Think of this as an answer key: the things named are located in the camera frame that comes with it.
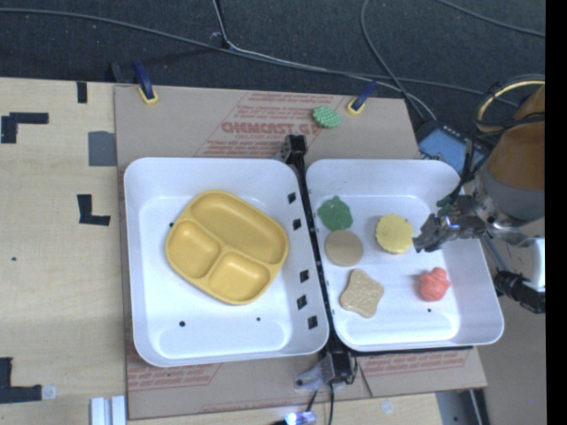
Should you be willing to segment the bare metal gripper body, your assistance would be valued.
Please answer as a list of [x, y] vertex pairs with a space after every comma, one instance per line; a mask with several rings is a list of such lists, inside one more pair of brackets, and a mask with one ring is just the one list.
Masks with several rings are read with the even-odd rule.
[[442, 243], [489, 236], [509, 244], [532, 244], [534, 237], [520, 229], [524, 224], [504, 212], [490, 197], [449, 195], [440, 200]]

